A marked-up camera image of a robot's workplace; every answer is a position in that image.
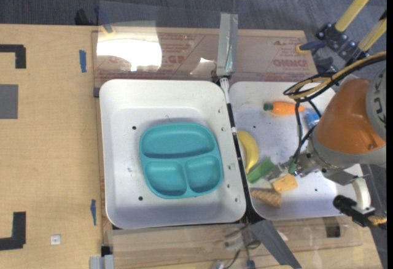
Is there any green toy vegetable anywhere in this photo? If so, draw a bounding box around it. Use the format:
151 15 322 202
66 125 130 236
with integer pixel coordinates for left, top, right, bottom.
247 157 275 184

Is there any yellow cheese wedge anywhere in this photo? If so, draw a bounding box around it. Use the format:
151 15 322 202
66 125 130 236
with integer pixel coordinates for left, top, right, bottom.
272 174 298 193

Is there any thin black and white rod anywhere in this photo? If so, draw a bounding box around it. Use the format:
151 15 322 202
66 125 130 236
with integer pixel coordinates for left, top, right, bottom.
219 76 251 216

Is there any yellow banana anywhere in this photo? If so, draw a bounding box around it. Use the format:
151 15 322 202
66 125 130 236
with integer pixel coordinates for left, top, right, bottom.
236 130 260 174

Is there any black cylinder on white bracket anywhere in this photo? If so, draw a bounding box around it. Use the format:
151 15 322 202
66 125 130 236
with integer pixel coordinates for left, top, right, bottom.
333 176 377 228

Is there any blue divided plate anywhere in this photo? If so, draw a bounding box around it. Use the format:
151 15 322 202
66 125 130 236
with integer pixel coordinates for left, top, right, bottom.
139 122 224 200

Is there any orange carrot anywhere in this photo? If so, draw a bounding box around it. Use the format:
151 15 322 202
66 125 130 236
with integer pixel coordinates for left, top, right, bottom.
263 101 307 116

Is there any white plastic tray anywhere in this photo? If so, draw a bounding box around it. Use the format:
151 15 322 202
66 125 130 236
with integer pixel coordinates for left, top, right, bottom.
228 80 372 221
98 79 247 230

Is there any tan ice cream cone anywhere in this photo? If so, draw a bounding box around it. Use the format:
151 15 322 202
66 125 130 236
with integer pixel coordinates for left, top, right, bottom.
250 188 282 209

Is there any blue and white packet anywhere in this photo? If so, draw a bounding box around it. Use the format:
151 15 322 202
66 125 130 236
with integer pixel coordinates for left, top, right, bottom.
305 111 322 129

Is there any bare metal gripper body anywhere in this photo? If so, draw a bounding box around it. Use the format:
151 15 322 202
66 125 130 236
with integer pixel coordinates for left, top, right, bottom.
278 150 332 177

